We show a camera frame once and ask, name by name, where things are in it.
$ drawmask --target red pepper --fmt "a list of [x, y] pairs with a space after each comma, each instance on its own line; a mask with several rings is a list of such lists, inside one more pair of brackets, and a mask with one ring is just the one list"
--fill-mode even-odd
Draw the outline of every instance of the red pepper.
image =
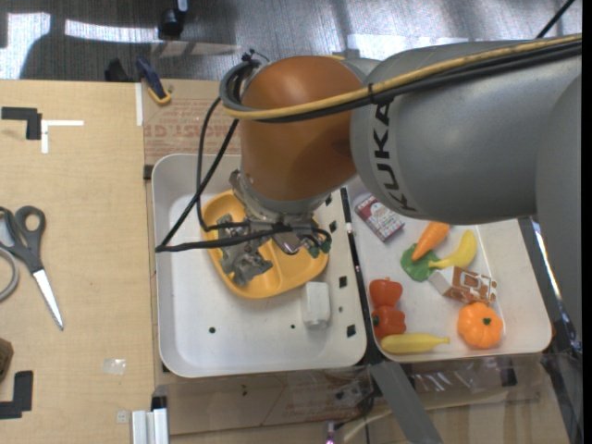
[[372, 313], [372, 325], [377, 339], [392, 334], [402, 334], [407, 330], [405, 313], [390, 306], [379, 306]]
[[403, 286], [389, 279], [374, 279], [368, 289], [375, 309], [380, 306], [394, 307], [403, 294]]

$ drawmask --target green leaf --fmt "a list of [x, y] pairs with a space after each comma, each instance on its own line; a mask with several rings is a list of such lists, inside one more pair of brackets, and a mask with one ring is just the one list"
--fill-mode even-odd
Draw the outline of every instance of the green leaf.
[[428, 277], [436, 270], [436, 268], [428, 268], [427, 262], [439, 261], [439, 258], [436, 256], [434, 252], [431, 250], [422, 256], [419, 260], [414, 262], [411, 259], [411, 255], [415, 250], [415, 246], [417, 244], [414, 243], [411, 247], [403, 252], [401, 257], [401, 266], [403, 270], [415, 281], [425, 281]]

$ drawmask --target yellow bowl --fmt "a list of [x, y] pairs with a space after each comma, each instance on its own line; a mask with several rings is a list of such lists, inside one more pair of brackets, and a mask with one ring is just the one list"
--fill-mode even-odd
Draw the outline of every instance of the yellow bowl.
[[[241, 222], [245, 217], [244, 207], [232, 191], [218, 194], [203, 206], [203, 221], [206, 225], [214, 225], [225, 214], [230, 214], [234, 222]], [[207, 240], [217, 239], [215, 230], [202, 233]], [[302, 286], [325, 269], [329, 257], [327, 253], [321, 252], [313, 258], [304, 248], [294, 255], [287, 255], [274, 241], [269, 240], [259, 247], [259, 253], [271, 261], [273, 266], [262, 275], [254, 277], [245, 286], [239, 286], [222, 270], [222, 251], [214, 248], [208, 249], [208, 253], [218, 274], [230, 290], [243, 298], [251, 299], [269, 298]]]

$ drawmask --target yellow banana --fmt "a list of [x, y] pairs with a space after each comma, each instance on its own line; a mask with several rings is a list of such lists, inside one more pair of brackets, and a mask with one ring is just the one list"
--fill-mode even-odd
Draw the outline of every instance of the yellow banana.
[[472, 230], [466, 230], [461, 237], [459, 246], [453, 254], [437, 262], [429, 261], [427, 262], [427, 267], [442, 269], [449, 266], [459, 266], [460, 268], [465, 268], [473, 261], [476, 254], [477, 237]]
[[388, 353], [418, 353], [431, 351], [439, 344], [450, 344], [450, 338], [436, 337], [431, 334], [411, 332], [393, 334], [380, 341], [380, 347]]

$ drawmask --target black tape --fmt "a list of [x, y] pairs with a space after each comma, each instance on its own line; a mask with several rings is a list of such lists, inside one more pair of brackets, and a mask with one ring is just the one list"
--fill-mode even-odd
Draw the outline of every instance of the black tape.
[[2, 119], [27, 121], [27, 140], [41, 139], [41, 118], [42, 114], [38, 113], [36, 108], [2, 107]]
[[150, 402], [150, 411], [160, 410], [167, 407], [166, 396], [153, 396]]
[[153, 170], [154, 170], [154, 165], [144, 165], [144, 172], [143, 172], [144, 180], [152, 179]]
[[0, 402], [0, 419], [22, 417], [23, 411], [30, 411], [33, 403], [33, 372], [17, 372], [12, 392], [12, 401]]

